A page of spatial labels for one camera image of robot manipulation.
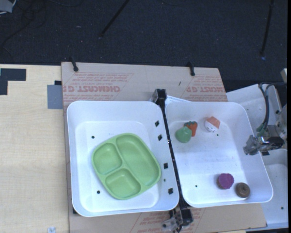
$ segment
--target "wooden board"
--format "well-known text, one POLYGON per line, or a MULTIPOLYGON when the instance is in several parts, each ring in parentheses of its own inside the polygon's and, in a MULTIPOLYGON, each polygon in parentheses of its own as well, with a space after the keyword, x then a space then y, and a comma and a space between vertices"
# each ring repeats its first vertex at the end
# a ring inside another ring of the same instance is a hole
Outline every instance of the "wooden board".
MULTIPOLYGON (((142 66, 101 63, 62 62, 64 112, 76 100, 149 100, 155 89, 190 101, 227 101, 217 68, 142 66)), ((67 159, 70 156, 68 132, 65 131, 67 159)), ((83 217, 73 213, 70 163, 67 162, 69 223, 71 233, 143 233, 162 232, 162 222, 169 212, 144 212, 113 216, 83 217)), ((260 204, 239 204, 211 208, 191 208, 194 221, 181 232, 209 233, 265 227, 260 204)))
POLYGON ((69 232, 63 110, 47 105, 60 66, 25 68, 0 95, 0 232, 69 232))

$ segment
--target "green divided plate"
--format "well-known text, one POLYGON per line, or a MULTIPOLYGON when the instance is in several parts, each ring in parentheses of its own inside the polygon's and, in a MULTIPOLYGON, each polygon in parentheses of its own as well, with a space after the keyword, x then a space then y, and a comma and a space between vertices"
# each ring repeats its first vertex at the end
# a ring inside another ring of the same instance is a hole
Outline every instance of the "green divided plate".
POLYGON ((119 200, 145 192, 161 177, 152 151, 132 133, 119 134, 99 144, 93 151, 92 164, 105 188, 119 200))

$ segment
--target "gray tape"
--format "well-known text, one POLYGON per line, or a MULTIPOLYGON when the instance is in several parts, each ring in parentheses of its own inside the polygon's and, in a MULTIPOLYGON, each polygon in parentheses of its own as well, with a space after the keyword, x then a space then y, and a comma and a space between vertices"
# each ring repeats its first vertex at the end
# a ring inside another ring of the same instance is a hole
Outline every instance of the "gray tape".
POLYGON ((48 109, 63 109, 63 87, 48 84, 48 109))

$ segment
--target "black floor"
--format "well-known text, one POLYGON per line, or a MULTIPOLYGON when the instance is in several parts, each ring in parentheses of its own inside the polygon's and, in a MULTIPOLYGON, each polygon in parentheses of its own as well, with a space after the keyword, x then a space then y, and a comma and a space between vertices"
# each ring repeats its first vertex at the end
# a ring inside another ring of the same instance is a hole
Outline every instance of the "black floor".
POLYGON ((271 0, 130 0, 107 29, 125 0, 18 0, 0 15, 0 64, 190 61, 218 68, 226 91, 282 82, 288 0, 274 1, 263 49, 271 0))
POLYGON ((253 233, 289 233, 288 228, 274 229, 274 230, 264 230, 264 231, 254 231, 253 233))

